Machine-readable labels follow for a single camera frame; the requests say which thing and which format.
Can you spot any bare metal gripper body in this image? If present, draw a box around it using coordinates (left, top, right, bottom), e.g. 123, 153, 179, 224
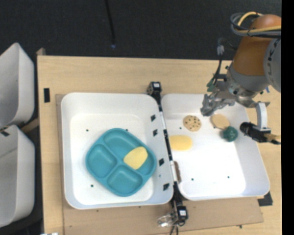
212, 81, 259, 108

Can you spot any tan oval toy bread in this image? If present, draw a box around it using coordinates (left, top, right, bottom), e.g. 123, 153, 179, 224
210, 114, 231, 130

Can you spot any chocolate chip biscuit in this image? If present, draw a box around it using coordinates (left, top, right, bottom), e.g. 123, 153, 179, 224
182, 115, 202, 132

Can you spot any yellow oval toy food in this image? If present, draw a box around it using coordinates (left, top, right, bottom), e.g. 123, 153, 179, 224
123, 146, 148, 170
169, 135, 194, 152

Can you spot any thin black and white rod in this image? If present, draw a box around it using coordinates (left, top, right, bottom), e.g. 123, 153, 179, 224
153, 92, 185, 214

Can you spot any white plastic tray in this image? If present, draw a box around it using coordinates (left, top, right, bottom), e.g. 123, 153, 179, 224
160, 93, 271, 202
60, 92, 175, 210

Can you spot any blue divided plate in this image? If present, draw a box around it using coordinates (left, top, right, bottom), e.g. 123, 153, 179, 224
85, 127, 158, 198

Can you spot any black cylinder on white bracket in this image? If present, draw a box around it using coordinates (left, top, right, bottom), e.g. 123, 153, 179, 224
239, 101, 272, 143

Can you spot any black block with thin wires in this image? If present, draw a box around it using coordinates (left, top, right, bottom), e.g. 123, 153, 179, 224
146, 81, 162, 95
175, 205, 188, 222

